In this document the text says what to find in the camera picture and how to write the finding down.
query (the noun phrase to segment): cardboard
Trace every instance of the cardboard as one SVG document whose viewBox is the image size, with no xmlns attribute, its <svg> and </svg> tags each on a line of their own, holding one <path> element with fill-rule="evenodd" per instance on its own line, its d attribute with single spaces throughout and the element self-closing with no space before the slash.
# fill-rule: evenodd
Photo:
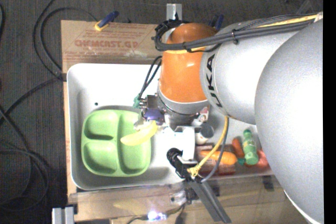
<svg viewBox="0 0 336 224">
<path fill-rule="evenodd" d="M 63 73 L 77 63 L 151 64 L 162 55 L 151 39 L 157 25 L 109 23 L 98 31 L 95 24 L 61 21 Z"/>
</svg>

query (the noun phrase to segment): black clip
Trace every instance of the black clip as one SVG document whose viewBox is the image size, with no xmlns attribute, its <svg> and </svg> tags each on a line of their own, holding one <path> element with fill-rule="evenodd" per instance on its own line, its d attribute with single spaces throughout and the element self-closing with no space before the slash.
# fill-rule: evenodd
<svg viewBox="0 0 336 224">
<path fill-rule="evenodd" d="M 233 44 L 237 45 L 238 44 L 238 39 L 235 36 L 236 29 L 232 29 L 232 37 L 233 37 Z"/>
<path fill-rule="evenodd" d="M 187 48 L 185 41 L 182 43 L 183 49 L 185 49 L 187 52 L 193 52 L 191 49 Z"/>
<path fill-rule="evenodd" d="M 163 23 L 160 23 L 156 28 L 155 31 L 158 32 L 159 30 L 161 30 L 162 28 L 164 28 L 164 31 L 168 31 L 169 27 L 168 27 L 168 21 L 164 21 Z"/>
</svg>

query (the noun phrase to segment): green divided tray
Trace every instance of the green divided tray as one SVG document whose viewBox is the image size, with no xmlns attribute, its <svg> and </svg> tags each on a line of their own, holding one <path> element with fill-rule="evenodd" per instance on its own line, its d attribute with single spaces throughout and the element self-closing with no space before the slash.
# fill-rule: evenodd
<svg viewBox="0 0 336 224">
<path fill-rule="evenodd" d="M 138 114 L 127 110 L 97 110 L 83 123 L 81 155 L 85 167 L 96 175 L 138 176 L 151 161 L 151 140 L 127 146 L 120 138 L 135 132 Z"/>
</svg>

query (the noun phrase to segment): yellow object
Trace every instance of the yellow object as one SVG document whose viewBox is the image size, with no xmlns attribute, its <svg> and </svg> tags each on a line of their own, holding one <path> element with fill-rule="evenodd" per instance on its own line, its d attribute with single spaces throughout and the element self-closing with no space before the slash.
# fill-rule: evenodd
<svg viewBox="0 0 336 224">
<path fill-rule="evenodd" d="M 220 144 L 222 143 L 223 139 L 225 138 L 227 134 L 227 129 L 229 127 L 228 125 L 229 118 L 225 116 L 224 118 L 224 128 L 222 131 L 222 134 L 217 142 L 217 144 L 213 147 L 213 149 L 208 153 L 204 159 L 202 159 L 198 164 L 196 164 L 194 167 L 189 168 L 187 171 L 191 174 L 192 177 L 195 177 L 198 175 L 198 171 L 202 168 L 203 164 L 217 151 L 219 148 Z"/>
<path fill-rule="evenodd" d="M 309 16 L 303 16 L 300 18 L 294 18 L 294 19 L 289 19 L 289 20 L 283 20 L 280 22 L 268 24 L 268 25 L 261 25 L 258 27 L 268 27 L 268 26 L 276 26 L 276 25 L 286 25 L 286 24 L 294 24 L 294 23 L 300 23 L 300 22 L 305 22 L 306 20 L 313 20 L 317 17 L 318 14 L 314 15 L 309 15 Z"/>
<path fill-rule="evenodd" d="M 108 27 L 109 24 L 105 24 L 103 27 L 99 27 L 98 24 L 101 22 L 101 20 L 97 23 L 95 23 L 95 29 L 98 30 L 98 31 L 102 31 L 104 28 Z"/>
<path fill-rule="evenodd" d="M 210 151 L 201 151 L 200 155 L 202 157 L 206 157 L 207 154 L 209 154 Z M 215 161 L 217 161 L 219 159 L 219 151 L 216 151 L 211 157 L 210 159 L 214 159 Z M 234 165 L 236 162 L 238 161 L 236 155 L 232 152 L 227 152 L 224 151 L 222 158 L 220 159 L 220 163 L 225 164 L 225 165 Z"/>
<path fill-rule="evenodd" d="M 145 128 L 140 129 L 139 131 L 126 135 L 120 139 L 120 142 L 127 146 L 136 146 L 140 145 L 143 142 L 150 139 L 157 131 L 158 127 L 155 121 L 152 121 L 151 124 Z"/>
</svg>

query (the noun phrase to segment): wire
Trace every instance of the wire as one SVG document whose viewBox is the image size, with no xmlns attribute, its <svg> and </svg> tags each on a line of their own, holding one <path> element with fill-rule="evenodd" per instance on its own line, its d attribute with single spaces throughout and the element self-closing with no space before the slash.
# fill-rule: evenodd
<svg viewBox="0 0 336 224">
<path fill-rule="evenodd" d="M 33 30 L 33 46 L 34 46 L 34 50 L 39 58 L 39 60 L 41 61 L 41 63 L 44 65 L 44 67 L 53 75 L 53 76 L 59 76 L 62 73 L 61 67 L 58 63 L 56 63 L 56 61 L 52 58 L 52 56 L 50 55 L 50 53 L 47 51 L 46 46 L 45 46 L 45 42 L 43 39 L 43 30 L 45 28 L 45 23 L 46 21 L 51 18 L 52 16 L 54 16 L 56 13 L 61 12 L 63 10 L 75 10 L 78 12 L 82 12 L 82 13 L 86 13 L 87 15 L 89 15 L 91 18 L 93 18 L 95 21 L 97 21 L 97 19 L 89 12 L 81 9 L 81 8 L 77 8 L 77 7 L 61 7 L 61 8 L 57 8 L 55 10 L 53 10 L 52 12 L 50 12 L 47 16 L 45 16 L 44 19 L 42 19 L 45 15 L 45 13 L 47 12 L 47 10 L 49 9 L 49 7 L 52 5 L 52 3 L 55 0 L 50 0 L 50 2 L 47 4 L 47 6 L 44 8 L 44 10 L 41 12 L 41 14 L 39 15 L 39 17 L 37 18 L 35 25 L 34 25 L 34 30 Z M 38 49 L 37 49 L 37 44 L 38 44 L 38 40 L 41 44 L 41 48 L 43 50 L 44 55 L 47 57 L 47 59 L 52 63 L 52 65 L 54 66 L 54 68 L 50 68 L 48 67 L 48 65 L 43 61 L 41 54 L 39 53 Z"/>
<path fill-rule="evenodd" d="M 15 209 L 12 209 L 12 208 L 9 208 L 9 207 L 5 206 L 5 205 L 10 204 L 14 200 L 18 200 L 18 199 L 31 199 L 31 200 L 34 200 L 34 198 L 31 198 L 31 197 L 23 195 L 23 193 L 25 192 L 25 190 L 27 189 L 27 187 L 29 185 L 30 175 L 29 175 L 29 180 L 28 180 L 28 183 L 27 183 L 27 185 L 25 187 L 25 190 L 21 193 L 21 195 L 16 196 L 14 198 L 10 198 L 10 199 L 8 199 L 6 201 L 2 201 L 1 204 L 0 204 L 0 208 L 2 210 L 11 211 L 11 212 L 25 211 L 25 210 L 28 210 L 30 208 L 33 208 L 33 207 L 37 206 L 44 199 L 44 197 L 46 196 L 47 191 L 48 191 L 48 186 L 49 186 L 48 170 L 47 170 L 46 164 L 41 160 L 41 158 L 39 156 L 37 156 L 36 153 L 33 153 L 33 152 L 31 152 L 31 151 L 28 150 L 28 148 L 26 146 L 26 143 L 23 140 L 21 134 L 18 132 L 17 128 L 9 120 L 9 118 L 5 115 L 5 112 L 3 112 L 2 108 L 0 108 L 0 114 L 6 120 L 6 122 L 11 126 L 11 128 L 14 130 L 14 132 L 20 137 L 20 139 L 21 139 L 21 141 L 23 143 L 23 147 L 25 148 L 24 150 L 21 150 L 21 149 L 15 147 L 15 146 L 12 146 L 12 148 L 7 148 L 5 150 L 0 150 L 0 154 L 20 153 L 20 154 L 28 156 L 31 159 L 31 162 L 33 162 L 33 164 L 37 168 L 38 173 L 39 173 L 40 177 L 43 179 L 43 182 L 44 182 L 44 190 L 42 192 L 42 195 L 40 195 L 39 199 L 35 200 L 35 202 L 32 205 L 29 205 L 29 206 L 26 206 L 26 207 L 23 207 L 23 208 L 15 208 Z"/>
<path fill-rule="evenodd" d="M 186 205 L 186 203 L 184 203 L 183 205 L 181 205 L 178 208 L 170 209 L 170 210 L 166 211 L 164 214 L 167 215 L 167 217 L 169 217 L 170 215 L 173 215 L 173 214 L 175 214 L 175 213 L 177 213 L 177 212 L 180 211 L 180 213 L 178 215 L 178 217 L 180 217 L 181 214 L 182 214 L 182 212 L 183 212 L 183 210 L 184 210 L 184 208 L 185 208 L 185 205 Z M 148 216 L 147 215 L 136 216 L 136 217 L 130 219 L 126 224 L 130 224 L 130 223 L 132 223 L 135 220 L 148 220 Z"/>
<path fill-rule="evenodd" d="M 204 183 L 204 182 L 208 181 L 214 175 L 214 173 L 217 171 L 217 169 L 219 167 L 219 164 L 221 163 L 222 155 L 224 153 L 226 139 L 227 139 L 227 133 L 226 133 L 226 135 L 225 135 L 225 137 L 224 137 L 224 139 L 222 141 L 222 146 L 221 146 L 221 149 L 220 149 L 218 160 L 217 160 L 214 168 L 210 171 L 210 173 L 206 177 L 204 177 L 201 180 L 201 183 Z"/>
<path fill-rule="evenodd" d="M 260 37 L 265 35 L 275 35 L 279 33 L 286 33 L 291 31 L 299 31 L 307 27 L 309 24 L 313 23 L 313 19 L 306 20 L 303 22 L 285 24 L 285 25 L 276 25 L 262 28 L 252 28 L 244 30 L 235 30 L 232 32 L 226 32 L 223 34 L 217 34 L 215 36 L 210 36 L 207 38 L 198 39 L 195 41 L 177 43 L 177 44 L 165 44 L 161 41 L 162 36 L 165 32 L 170 30 L 172 25 L 167 24 L 166 22 L 157 26 L 156 35 L 152 39 L 154 40 L 155 47 L 158 51 L 165 50 L 187 50 L 191 51 L 194 48 L 212 46 L 213 44 L 224 43 L 227 41 L 238 41 L 239 39 L 247 39 L 253 37 Z"/>
<path fill-rule="evenodd" d="M 219 148 L 223 140 L 225 139 L 227 135 L 227 130 L 228 130 L 228 123 L 229 123 L 229 118 L 227 116 L 224 117 L 224 127 L 222 134 L 220 135 L 219 140 L 217 141 L 216 145 L 213 147 L 213 149 L 194 167 L 188 168 L 187 171 L 191 174 L 191 177 L 196 177 L 198 176 L 198 171 L 202 168 L 202 166 L 205 164 L 205 162 L 215 153 L 215 151 Z M 218 159 L 217 163 L 219 164 L 221 162 L 222 156 Z"/>
<path fill-rule="evenodd" d="M 279 16 L 274 16 L 274 17 L 271 17 L 271 18 L 263 18 L 263 19 L 259 19 L 259 20 L 256 20 L 256 21 L 253 21 L 251 23 L 249 23 L 248 25 L 246 26 L 243 26 L 239 29 L 237 29 L 237 31 L 241 31 L 241 30 L 246 30 L 248 28 L 252 28 L 252 27 L 256 27 L 256 26 L 264 26 L 263 24 L 265 23 L 271 23 L 271 22 L 279 22 L 279 21 L 283 21 L 283 20 L 286 20 L 286 19 L 294 19 L 294 18 L 305 18 L 305 17 L 309 17 L 309 16 L 315 16 L 317 17 L 318 14 L 316 13 L 311 13 L 311 14 L 290 14 L 290 15 L 279 15 Z"/>
<path fill-rule="evenodd" d="M 184 203 L 182 205 L 181 211 L 175 219 L 175 224 L 182 224 L 183 223 L 182 214 L 183 214 L 183 211 L 185 209 L 185 205 L 186 205 L 186 203 Z"/>
<path fill-rule="evenodd" d="M 0 4 L 0 41 L 4 24 L 5 24 L 5 12 L 4 9 L 2 8 L 2 5 Z"/>
<path fill-rule="evenodd" d="M 23 100 L 25 100 L 27 97 L 29 97 L 31 94 L 33 94 L 35 91 L 45 87 L 46 85 L 48 85 L 49 83 L 51 82 L 54 82 L 56 80 L 61 80 L 62 81 L 62 78 L 61 76 L 60 77 L 54 77 L 54 78 L 51 78 L 51 79 L 48 79 L 42 83 L 40 83 L 39 85 L 35 86 L 34 88 L 30 89 L 29 91 L 27 91 L 26 93 L 24 93 L 23 95 L 21 95 L 16 101 L 14 101 L 10 106 L 9 108 L 4 112 L 4 115 L 8 115 L 10 114 L 10 112 L 16 108 L 16 106 L 18 106 Z M 0 116 L 0 126 L 2 124 L 4 120 L 4 117 L 1 115 Z"/>
<path fill-rule="evenodd" d="M 191 53 L 191 54 L 194 54 L 195 52 L 212 52 L 212 51 L 216 50 L 220 45 L 222 45 L 222 44 L 218 43 L 209 50 L 190 50 L 188 52 Z"/>
<path fill-rule="evenodd" d="M 162 62 L 161 59 L 162 59 L 162 56 L 157 56 L 157 57 L 153 60 L 151 66 L 150 66 L 150 68 L 149 68 L 149 70 L 148 70 L 148 72 L 147 72 L 147 75 L 146 75 L 145 81 L 144 81 L 144 83 L 143 83 L 142 89 L 141 89 L 140 93 L 138 94 L 138 97 L 137 97 L 138 100 L 141 99 L 143 92 L 146 90 L 146 88 L 149 86 L 149 84 L 151 83 L 151 81 L 154 79 L 154 77 L 155 77 L 155 75 L 156 75 L 156 73 L 157 73 L 157 71 L 159 70 L 159 67 L 160 67 L 160 65 L 161 65 L 161 62 Z M 153 69 L 153 67 L 154 67 L 155 64 L 157 64 L 157 67 L 156 67 L 156 69 L 154 70 L 152 76 L 151 76 L 150 79 L 149 79 L 149 76 L 150 76 L 150 74 L 151 74 L 151 72 L 152 72 L 152 69 Z"/>
</svg>

